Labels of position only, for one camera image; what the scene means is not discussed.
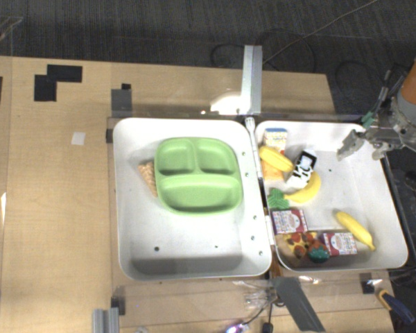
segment toy food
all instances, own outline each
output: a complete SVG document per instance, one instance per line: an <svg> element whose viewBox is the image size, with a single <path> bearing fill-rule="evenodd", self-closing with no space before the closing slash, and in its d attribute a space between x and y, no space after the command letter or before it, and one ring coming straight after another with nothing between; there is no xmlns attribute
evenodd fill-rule
<svg viewBox="0 0 416 333"><path fill-rule="evenodd" d="M323 243L315 239L308 248L308 258L313 263L325 263L330 258L330 252Z"/></svg>
<svg viewBox="0 0 416 333"><path fill-rule="evenodd" d="M153 194L154 197L157 197L157 188L155 186L155 175L154 175L154 164L153 162L148 162L146 164L140 164L137 169L140 172L141 177L145 180L146 185Z"/></svg>
<svg viewBox="0 0 416 333"><path fill-rule="evenodd" d="M287 136L288 132L285 128L267 128L263 133L263 144L276 148L279 153L284 154Z"/></svg>
<svg viewBox="0 0 416 333"><path fill-rule="evenodd" d="M283 180L282 171L269 165L265 160L261 160L262 174L265 180Z"/></svg>
<svg viewBox="0 0 416 333"><path fill-rule="evenodd" d="M308 184L302 190L299 190L293 194L285 194L284 197L287 200L292 200L296 203L305 203L308 200L311 200L319 192L320 184L320 176L316 171L314 171L311 173Z"/></svg>
<svg viewBox="0 0 416 333"><path fill-rule="evenodd" d="M338 255L354 255L358 253L356 242L351 233L322 233L320 239L325 244L332 257Z"/></svg>
<svg viewBox="0 0 416 333"><path fill-rule="evenodd" d="M309 246L313 243L317 232L283 234L284 240L296 258L305 256Z"/></svg>
<svg viewBox="0 0 416 333"><path fill-rule="evenodd" d="M288 210L290 203L285 200L284 194L279 189L271 189L268 195L268 207L271 210Z"/></svg>
<svg viewBox="0 0 416 333"><path fill-rule="evenodd" d="M259 156L272 167L289 172L294 169L293 163L285 155L280 154L277 149L269 146L262 146L259 149Z"/></svg>
<svg viewBox="0 0 416 333"><path fill-rule="evenodd" d="M303 189L310 180L316 160L316 154L312 150L305 150L300 153L294 170L286 178L286 184L292 189Z"/></svg>
<svg viewBox="0 0 416 333"><path fill-rule="evenodd" d="M341 225L347 228L356 237L358 241L364 243L370 248L370 250L376 250L376 247L373 246L372 235L356 219L346 212L338 212L336 214L336 218Z"/></svg>
<svg viewBox="0 0 416 333"><path fill-rule="evenodd" d="M305 216L302 210L270 211L276 234L306 232Z"/></svg>

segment green divided plate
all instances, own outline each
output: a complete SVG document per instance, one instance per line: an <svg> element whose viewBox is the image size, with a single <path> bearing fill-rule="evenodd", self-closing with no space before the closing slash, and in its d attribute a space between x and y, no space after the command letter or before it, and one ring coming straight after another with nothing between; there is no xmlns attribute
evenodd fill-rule
<svg viewBox="0 0 416 333"><path fill-rule="evenodd" d="M159 145L154 165L159 199L176 214L217 214L242 201L236 156L218 139L167 139Z"/></svg>

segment wooden surface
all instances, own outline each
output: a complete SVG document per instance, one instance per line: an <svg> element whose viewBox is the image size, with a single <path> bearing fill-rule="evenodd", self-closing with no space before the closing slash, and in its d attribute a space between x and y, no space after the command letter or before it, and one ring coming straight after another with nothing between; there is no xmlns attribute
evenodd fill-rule
<svg viewBox="0 0 416 333"><path fill-rule="evenodd" d="M56 103L34 102L34 75L46 74L49 63L83 66L83 82L58 83ZM186 109L200 111L206 110L210 100L219 94L240 90L241 71L3 57L0 64L7 66L0 73L12 78L12 103L0 107L4 115L10 114L10 128L2 130L9 134L8 168L3 163L6 157L0 158L0 169L7 171L7 177L2 178L7 179L8 194L0 333L91 332L92 310L109 307L112 278L118 275L112 271L119 269L112 265L105 143L110 90L120 88L121 83L132 84L135 109L177 110L185 105ZM323 75L264 73L263 109L266 108L331 113L333 103ZM83 146L71 145L74 132L86 133ZM0 153L6 147L7 143L0 142ZM152 289L162 295L165 292L159 283L154 287L131 284L125 282L123 287L128 293L132 290L131 298ZM180 302L180 311L201 315L204 307L185 306L173 294L182 286L178 282L173 285L173 289L169 288L170 297ZM216 286L218 292L223 285L229 283ZM392 332L389 315L380 309L374 296L363 298L363 304L370 306L364 309L354 302L361 298L360 294L352 291L338 298L336 292L331 292L327 300L333 300L330 307L338 311L334 313L320 308L329 302L320 293L310 292L310 296L313 306L322 310L320 318L330 332ZM204 322L191 323L188 317L190 323L155 323L148 329L222 332L228 322L210 318L219 299L216 295L202 297L206 307ZM250 314L243 308L243 296L236 298L230 305L236 308L223 312L226 318ZM155 302L160 302L156 299L146 303L150 315ZM358 325L362 317L370 323ZM275 312L274 320L275 332L297 331L284 309ZM128 321L123 326L122 332L135 331Z"/></svg>

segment cable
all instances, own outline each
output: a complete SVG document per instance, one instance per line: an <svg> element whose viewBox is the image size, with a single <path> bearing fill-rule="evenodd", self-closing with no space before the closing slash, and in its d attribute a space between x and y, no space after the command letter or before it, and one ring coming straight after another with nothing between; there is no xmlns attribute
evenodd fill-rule
<svg viewBox="0 0 416 333"><path fill-rule="evenodd" d="M266 304L264 304L263 306L262 306L262 308L259 310L259 312L257 312L256 313L256 315L255 316L253 316L250 320L248 320L248 321L246 321L246 322L244 322L244 323L242 323L243 325L249 325L252 321L254 321L257 317L259 317L260 315L261 315L261 313L264 311L264 309L268 306L268 305L271 305L272 306L272 304L276 301L276 300L273 300L273 301L268 301Z"/></svg>
<svg viewBox="0 0 416 333"><path fill-rule="evenodd" d="M300 36L299 33L292 32L292 31L290 31L286 28L271 28L270 30L266 30L263 33L261 33L258 36L258 38L256 39L256 42L254 44L257 45L257 46L263 46L263 43L268 39L268 38L265 38L266 35L269 35L271 33L288 33L288 34L294 35L296 37ZM315 71L316 71L316 56L315 56L314 50L311 48L310 44L306 40L302 39L302 36L300 36L300 37L301 37L300 42L304 43L306 49L308 50L308 52L311 55L311 69L308 72L309 73L315 73ZM270 65L273 69L279 71L279 69L276 66L274 66L273 64L271 64L268 60L267 60L267 64Z"/></svg>
<svg viewBox="0 0 416 333"><path fill-rule="evenodd" d="M268 323L271 323L272 304L270 305L270 313L268 313Z"/></svg>
<svg viewBox="0 0 416 333"><path fill-rule="evenodd" d="M300 37L300 38L298 38L297 40L292 41L291 43L288 43L288 44L287 44L284 48L282 48L282 49L278 50L278 51L277 51L276 53L274 53L272 56L270 56L269 58L265 59L265 60L263 61L263 65L265 65L266 63L268 63L268 62L269 62L270 60L272 60L274 57L278 56L280 53L282 53L283 51L285 51L285 50L286 50L286 49L288 49L289 47L293 46L294 44L296 44L296 43L298 43L298 42L300 42L300 41L302 41L302 40L305 40L306 38L311 37L312 35L315 35L316 33L318 33L318 32L320 32L320 31L322 31L322 30L326 29L327 27L329 27L329 26L330 26L330 25L332 25L332 24L335 24L337 21L339 21L339 20L343 19L344 17L346 17L346 16L348 16L348 15L354 14L355 12L358 12L358 11L360 11L360 10L364 9L364 8L367 8L368 6L371 6L373 3L376 3L377 1L379 1L379 0L371 0L370 2L368 2L368 3L366 3L366 4L364 4L364 5L362 5L362 6L359 6L358 8L355 8L355 9L353 9L353 10L351 10L351 11L349 11L349 12L346 12L345 14L343 14L343 15L341 15L341 16L339 16L339 17L335 18L334 20L332 20L332 21L328 22L327 24L325 24L325 25L324 25L324 26L322 26L322 27L319 27L318 29L314 30L313 32L310 32L309 34L307 34L307 35L305 35L305 36L303 36L303 37Z"/></svg>

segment banana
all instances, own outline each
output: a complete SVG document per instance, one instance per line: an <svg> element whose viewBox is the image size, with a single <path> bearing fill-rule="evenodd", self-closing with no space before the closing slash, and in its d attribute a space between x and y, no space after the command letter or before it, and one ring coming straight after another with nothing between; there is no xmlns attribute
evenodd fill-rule
<svg viewBox="0 0 416 333"><path fill-rule="evenodd" d="M285 198L287 200L295 201L296 203L305 203L308 200L311 200L318 193L320 183L320 176L316 171L314 171L311 173L308 184L306 184L303 189L295 192L294 194L285 194Z"/></svg>
<svg viewBox="0 0 416 333"><path fill-rule="evenodd" d="M273 168L282 170L284 173L288 173L294 169L294 165L291 160L289 160L285 155L279 153L275 148L262 146L259 149L259 156Z"/></svg>
<svg viewBox="0 0 416 333"><path fill-rule="evenodd" d="M376 250L376 247L373 246L372 235L356 219L348 213L342 211L336 214L336 218L341 225L347 228L356 237L358 241L364 243L370 248L370 250Z"/></svg>

